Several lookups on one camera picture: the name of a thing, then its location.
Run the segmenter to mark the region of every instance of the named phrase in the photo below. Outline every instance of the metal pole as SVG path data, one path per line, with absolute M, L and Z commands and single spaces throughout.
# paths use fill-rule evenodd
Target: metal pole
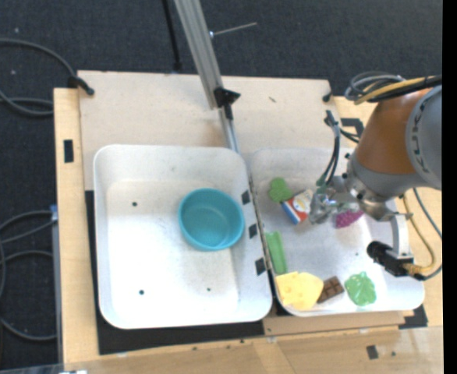
M 219 108 L 220 106 L 216 100 L 214 91 L 223 89 L 223 83 L 200 1 L 174 1 L 186 34 L 187 42 L 189 43 L 190 52 L 192 53 L 197 72 L 203 84 L 207 102 L 211 108 Z M 231 110 L 219 110 L 221 124 L 229 148 L 238 153 L 239 145 L 237 143 L 232 116 L 227 115 L 228 111 Z

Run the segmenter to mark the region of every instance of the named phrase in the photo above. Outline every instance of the teal bowl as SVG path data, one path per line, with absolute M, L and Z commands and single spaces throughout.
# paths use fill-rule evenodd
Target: teal bowl
M 184 239 L 200 251 L 229 248 L 243 236 L 243 211 L 230 195 L 217 189 L 187 194 L 178 216 Z

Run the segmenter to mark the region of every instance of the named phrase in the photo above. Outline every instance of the black floor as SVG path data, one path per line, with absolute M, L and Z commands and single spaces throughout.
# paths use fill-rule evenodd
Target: black floor
M 170 1 L 182 71 L 195 73 Z M 214 39 L 223 75 L 328 79 L 341 94 L 367 70 L 413 78 L 442 72 L 443 0 L 201 0 L 213 31 L 257 22 Z M 171 72 L 174 57 L 161 0 L 0 0 L 0 37 L 41 44 L 75 69 Z M 10 97 L 51 100 L 69 72 L 31 48 L 0 45 L 0 87 Z M 0 104 L 0 225 L 56 204 L 51 116 L 32 118 Z M 9 238 L 47 223 L 19 220 Z M 45 228 L 4 253 L 51 250 Z M 0 312 L 30 335 L 55 331 L 53 269 L 46 256 L 9 261 Z M 2 368 L 57 361 L 54 341 L 25 340 L 5 331 Z

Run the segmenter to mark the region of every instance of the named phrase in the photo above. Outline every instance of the yellow cable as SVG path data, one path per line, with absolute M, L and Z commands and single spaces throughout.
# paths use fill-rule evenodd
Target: yellow cable
M 355 101 L 355 105 L 362 104 L 363 102 L 368 101 L 371 98 L 375 98 L 375 97 L 379 96 L 380 94 L 384 94 L 389 91 L 393 91 L 393 90 L 397 90 L 397 89 L 402 89 L 403 87 L 412 86 L 413 84 L 422 82 L 425 79 L 426 78 L 416 78 L 416 79 L 404 80 L 403 82 L 388 84 L 385 87 L 376 89 L 368 94 L 365 94 L 364 96 L 362 96 L 361 98 L 359 98 L 358 100 Z
M 409 203 L 407 201 L 407 196 L 404 195 L 402 200 L 403 200 L 403 204 L 406 207 L 407 213 L 409 213 L 410 208 L 409 208 Z M 412 274 L 429 271 L 429 270 L 433 269 L 433 267 L 434 267 L 434 264 L 436 262 L 436 256 L 435 256 L 434 251 L 431 248 L 430 244 L 426 241 L 425 237 L 423 237 L 423 234 L 421 233 L 419 227 L 417 226 L 416 220 L 414 219 L 413 215 L 410 217 L 410 223 L 413 225 L 414 229 L 416 230 L 416 233 L 420 236 L 421 241 L 423 242 L 423 244 L 426 246 L 428 252 L 430 253 L 431 263 L 427 266 L 419 266 L 419 265 L 414 265 L 414 264 L 410 263 L 410 264 L 404 265 L 404 267 Z

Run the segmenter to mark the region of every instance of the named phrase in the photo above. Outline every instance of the wooden table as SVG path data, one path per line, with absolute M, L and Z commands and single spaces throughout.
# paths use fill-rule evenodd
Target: wooden table
M 197 76 L 117 72 L 80 72 L 79 75 L 95 88 L 95 97 L 88 97 L 81 90 L 55 89 L 62 350 L 67 369 L 113 372 L 119 367 L 119 372 L 143 372 L 148 366 L 173 373 L 240 372 L 241 369 L 286 373 L 310 372 L 310 368 L 330 372 L 338 367 L 348 367 L 350 372 L 379 372 L 381 367 L 388 372 L 408 367 L 416 371 L 429 367 L 431 372 L 436 372 L 443 367 L 441 274 L 425 284 L 423 305 L 428 327 L 424 328 L 399 330 L 398 325 L 412 312 L 309 319 L 281 317 L 271 312 L 264 319 L 265 337 L 99 355 L 84 200 L 84 191 L 91 182 L 86 168 L 90 168 L 98 143 L 102 143 L 92 135 L 105 134 L 106 143 L 161 144 L 175 137 L 181 144 L 217 146 L 224 145 L 224 140 L 218 116 L 203 108 L 205 97 Z M 300 147 L 313 143 L 330 147 L 331 131 L 327 126 L 318 126 L 310 136 L 310 123 L 323 118 L 322 113 L 315 115 L 318 111 L 331 109 L 338 117 L 359 118 L 367 123 L 373 108 L 369 104 L 353 107 L 340 97 L 322 102 L 321 97 L 329 91 L 324 80 L 226 77 L 224 82 L 225 87 L 243 95 L 234 105 L 236 134 L 243 155 L 263 146 Z M 120 111 L 123 104 L 129 109 Z M 114 115 L 123 112 L 131 115 L 125 119 L 128 121 L 125 128 L 117 126 L 112 115 L 103 114 L 109 107 L 118 112 Z M 260 118 L 263 125 L 256 126 L 254 118 Z M 86 131 L 89 124 L 97 131 Z M 183 125 L 185 132 L 176 130 L 179 125 Z M 199 126 L 207 130 L 197 132 Z M 283 130 L 276 135 L 271 130 L 278 126 Z M 68 159 L 69 140 L 73 156 Z M 420 195 L 441 226 L 441 193 L 423 189 Z M 437 256 L 441 256 L 436 234 L 412 196 L 409 201 L 420 219 L 422 232 L 433 241 Z M 416 261 L 425 264 L 427 254 L 411 227 L 409 238 Z

